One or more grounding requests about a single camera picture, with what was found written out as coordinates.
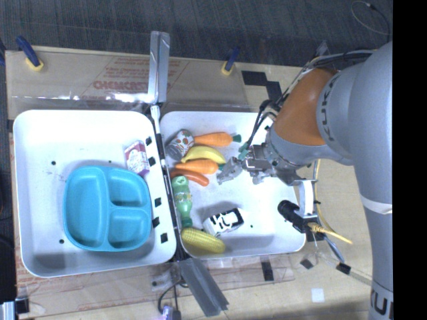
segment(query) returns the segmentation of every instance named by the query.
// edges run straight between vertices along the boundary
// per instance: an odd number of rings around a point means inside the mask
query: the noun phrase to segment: black fabric
[[[374,49],[392,37],[369,30],[352,15],[359,0],[0,0],[0,38],[34,45],[147,53],[151,31],[171,35],[174,57],[223,60],[240,47],[238,61],[302,66],[325,40],[330,53]],[[362,0],[393,26],[393,0]],[[363,4],[357,17],[386,32],[379,13]],[[4,67],[0,67],[0,183],[4,209],[0,234],[13,241]],[[0,246],[0,292],[13,288],[15,272]]]

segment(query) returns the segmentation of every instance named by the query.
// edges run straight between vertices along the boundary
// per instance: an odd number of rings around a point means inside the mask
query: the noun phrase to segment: blue plate
[[[63,222],[67,238],[82,249],[136,249],[151,231],[147,183],[126,169],[80,167],[65,184]]]

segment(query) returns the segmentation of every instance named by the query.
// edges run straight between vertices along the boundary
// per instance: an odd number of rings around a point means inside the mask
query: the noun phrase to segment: toy carrot
[[[200,145],[214,146],[214,147],[225,147],[231,142],[242,142],[240,135],[231,136],[225,131],[219,131],[217,133],[209,133],[205,135],[193,136],[194,142]]]
[[[187,177],[188,180],[194,181],[199,185],[205,187],[209,185],[209,179],[203,174],[193,171],[188,171],[187,169],[174,169],[170,174],[171,179],[177,177],[178,175],[183,175]]]
[[[185,163],[177,163],[175,168],[188,169],[201,174],[214,174],[218,170],[218,164],[211,159],[189,160]]]

